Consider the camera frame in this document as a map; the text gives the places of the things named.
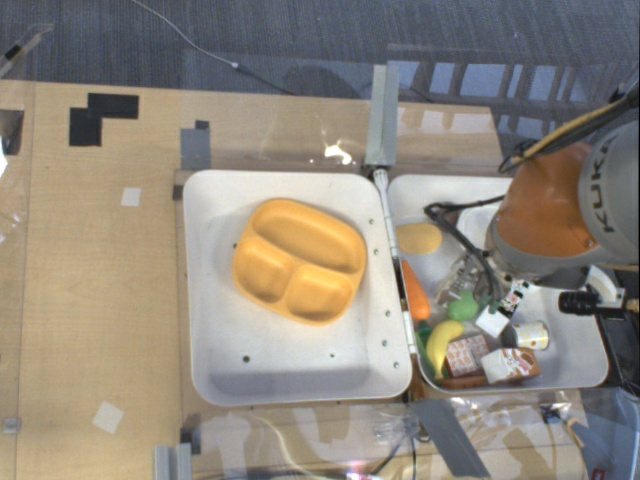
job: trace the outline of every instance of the yellow banana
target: yellow banana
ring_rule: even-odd
[[[427,340],[426,352],[436,373],[436,380],[442,379],[442,366],[447,355],[447,345],[464,331],[464,325],[457,320],[445,320],[433,328]]]

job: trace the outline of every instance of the tin can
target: tin can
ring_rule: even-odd
[[[542,320],[511,324],[504,330],[502,342],[507,347],[546,350],[550,342],[549,329]]]

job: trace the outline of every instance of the wooden tabletop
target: wooden tabletop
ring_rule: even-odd
[[[72,147],[70,108],[90,92],[137,95],[139,116],[104,119],[101,147]],[[189,417],[172,199],[180,130],[209,122],[214,167],[357,169],[325,155],[338,145],[357,164],[369,103],[4,81],[0,108],[25,112],[22,150],[0,178],[0,218],[16,224],[0,243],[0,416],[22,422],[0,435],[0,477],[151,478],[153,447],[174,446]],[[401,104],[398,161],[494,172],[490,112]],[[123,206],[125,189],[139,190],[138,205]],[[104,402],[122,411],[113,433],[94,424]]]

